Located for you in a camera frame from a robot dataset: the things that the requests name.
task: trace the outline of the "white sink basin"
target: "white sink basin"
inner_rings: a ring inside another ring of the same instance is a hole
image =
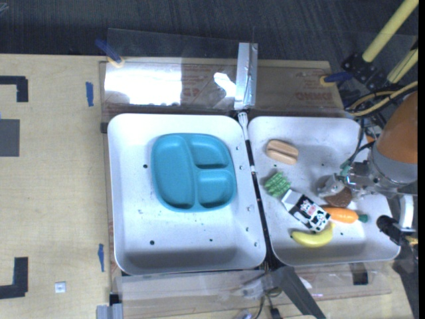
[[[174,211],[158,200],[151,150],[166,134],[207,134],[225,143],[236,195],[220,209]],[[226,116],[120,114],[108,126],[116,262],[128,274],[250,269],[266,245],[242,128]]]
[[[351,202],[350,209],[369,216],[367,223],[337,223],[332,241],[319,249],[308,249],[290,236],[293,230],[307,231],[290,215],[276,197],[264,188],[265,181],[282,171],[292,183],[291,188],[305,194],[318,205],[325,202],[315,195],[317,180],[339,173],[339,166],[354,152],[359,125],[346,118],[257,117],[248,127],[252,153],[260,181],[260,194],[266,215],[273,252],[290,266],[324,265],[392,260],[396,246],[376,225],[381,215],[391,216],[388,201],[382,195],[369,195]],[[266,155],[269,140],[281,140],[299,150],[295,165],[280,163]],[[367,150],[356,161],[363,161]]]

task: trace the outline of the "metal bracket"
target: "metal bracket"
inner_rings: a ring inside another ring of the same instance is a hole
[[[237,65],[234,109],[242,110],[255,105],[258,45],[252,43],[239,43]]]
[[[387,85],[386,75],[372,62],[363,60],[361,54],[354,53],[345,59],[341,67],[350,72],[355,79],[364,84],[368,90],[375,91]]]

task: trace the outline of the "gray carpet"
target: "gray carpet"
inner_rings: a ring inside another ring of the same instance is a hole
[[[403,0],[0,0],[0,53],[100,54],[108,29],[255,41],[259,57],[328,60],[334,71],[362,52]],[[376,64],[385,72],[418,36],[418,9]],[[415,66],[401,83],[417,80]],[[406,291],[418,318],[416,272]]]

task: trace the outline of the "yellow cable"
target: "yellow cable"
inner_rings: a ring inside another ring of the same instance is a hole
[[[349,110],[352,110],[354,108],[356,108],[358,105],[360,105],[361,103],[365,102],[366,100],[369,100],[371,98],[374,98],[375,96],[384,96],[385,94],[399,94],[399,93],[403,93],[406,92],[407,90],[414,88],[415,86],[418,86],[418,81],[416,82],[412,82],[409,85],[406,85],[404,88],[401,88],[400,90],[397,91],[381,91],[381,92],[376,92],[376,93],[371,93],[368,94],[366,96],[361,97],[360,99],[356,100],[354,103],[352,103],[352,105],[350,105],[348,107]]]
[[[367,114],[370,114],[371,112],[379,109],[381,106],[384,106],[386,103],[388,103],[390,100],[396,98],[400,94],[402,94],[402,92],[396,92],[394,94],[391,94],[389,97],[386,97],[384,100],[382,100],[378,104],[375,104],[374,106],[370,107],[369,109],[366,109],[366,110],[363,110],[363,111],[358,111],[358,112],[350,112],[350,115],[352,115],[352,117],[360,117],[360,116],[365,116]]]
[[[416,237],[412,237],[410,235],[406,236],[405,239],[409,242],[411,246],[417,245],[419,243],[419,239]]]

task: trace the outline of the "blue tape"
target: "blue tape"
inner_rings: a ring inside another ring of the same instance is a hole
[[[94,106],[93,104],[93,84],[91,82],[86,82],[86,96],[87,96],[87,103],[89,106]]]
[[[348,72],[338,72],[327,76],[324,81],[325,82],[345,82],[346,80],[352,79],[353,75]]]
[[[110,57],[113,61],[120,63],[121,62],[121,57],[118,55],[117,52],[115,52],[113,50],[113,48],[111,46],[108,45],[108,43],[106,41],[103,41],[101,39],[96,39],[94,44],[101,49],[102,51],[104,51],[106,53],[106,55],[108,57]]]
[[[99,249],[98,249],[98,256],[100,261],[100,268],[102,269],[102,272],[105,271],[105,264],[104,264],[104,246],[103,244],[99,243]]]

